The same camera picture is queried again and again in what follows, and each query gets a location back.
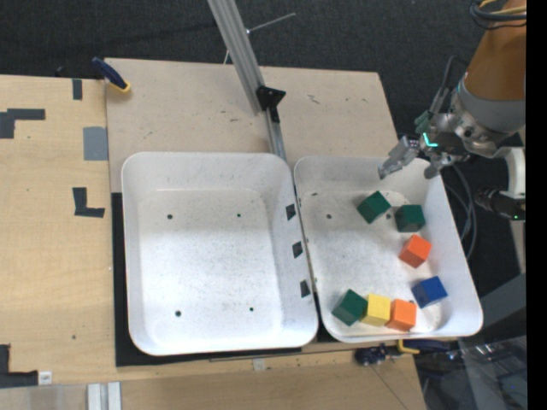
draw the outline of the blue clamp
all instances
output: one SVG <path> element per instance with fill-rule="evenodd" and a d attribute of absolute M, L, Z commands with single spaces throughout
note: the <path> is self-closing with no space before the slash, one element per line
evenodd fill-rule
<path fill-rule="evenodd" d="M 109 64 L 107 64 L 105 61 L 103 61 L 100 58 L 97 58 L 96 56 L 91 60 L 91 66 L 93 69 L 100 74 L 102 74 L 106 79 L 110 81 L 110 84 L 112 86 L 122 92 L 127 93 L 129 90 L 131 90 L 131 85 L 129 82 L 124 80 L 118 72 L 116 72 Z"/>

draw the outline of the cube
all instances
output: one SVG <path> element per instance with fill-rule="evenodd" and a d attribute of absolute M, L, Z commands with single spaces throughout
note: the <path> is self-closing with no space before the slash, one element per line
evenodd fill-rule
<path fill-rule="evenodd" d="M 334 317 L 342 320 L 347 326 L 352 326 L 361 318 L 362 312 L 367 308 L 367 300 L 357 295 L 355 291 L 349 289 L 345 295 L 340 298 L 338 304 L 333 309 Z"/>
<path fill-rule="evenodd" d="M 420 308 L 428 307 L 448 296 L 439 277 L 424 279 L 411 290 Z"/>
<path fill-rule="evenodd" d="M 379 191 L 375 191 L 359 204 L 357 211 L 368 223 L 372 223 L 390 208 L 391 204 L 385 199 L 384 195 Z"/>
<path fill-rule="evenodd" d="M 402 205 L 395 212 L 395 223 L 399 232 L 417 232 L 425 224 L 421 205 Z"/>
<path fill-rule="evenodd" d="M 384 326 L 390 319 L 391 299 L 386 296 L 370 293 L 367 296 L 368 305 L 362 314 L 361 322 L 374 326 Z"/>
<path fill-rule="evenodd" d="M 385 324 L 388 328 L 399 331 L 410 331 L 416 325 L 416 314 L 418 307 L 413 302 L 403 299 L 391 301 L 390 320 Z"/>
<path fill-rule="evenodd" d="M 432 245 L 418 234 L 412 234 L 412 236 L 404 243 L 401 252 L 399 252 L 399 260 L 411 265 L 416 269 L 419 265 L 423 264 Z"/>

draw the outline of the blue cube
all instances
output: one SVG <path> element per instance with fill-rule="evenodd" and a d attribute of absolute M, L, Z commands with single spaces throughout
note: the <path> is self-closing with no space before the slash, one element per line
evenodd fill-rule
<path fill-rule="evenodd" d="M 412 288 L 414 298 L 420 308 L 428 307 L 448 296 L 438 277 L 424 279 Z"/>

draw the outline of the yellow cube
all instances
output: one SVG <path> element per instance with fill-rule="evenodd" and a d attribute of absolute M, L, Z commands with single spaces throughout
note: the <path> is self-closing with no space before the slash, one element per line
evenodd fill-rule
<path fill-rule="evenodd" d="M 367 308 L 363 311 L 360 321 L 363 324 L 384 326 L 390 319 L 391 299 L 386 296 L 369 293 Z"/>

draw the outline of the dark green cube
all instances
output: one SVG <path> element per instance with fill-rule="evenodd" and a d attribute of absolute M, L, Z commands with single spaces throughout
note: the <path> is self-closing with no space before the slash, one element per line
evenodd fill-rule
<path fill-rule="evenodd" d="M 342 320 L 347 326 L 357 322 L 362 316 L 362 312 L 367 308 L 368 302 L 360 297 L 355 291 L 349 289 L 345 295 L 338 301 L 333 309 L 334 317 Z"/>
<path fill-rule="evenodd" d="M 379 216 L 391 208 L 391 204 L 379 191 L 362 201 L 357 207 L 359 214 L 368 222 L 372 223 Z"/>
<path fill-rule="evenodd" d="M 421 205 L 402 205 L 395 212 L 395 222 L 399 232 L 417 232 L 426 224 L 426 219 Z"/>

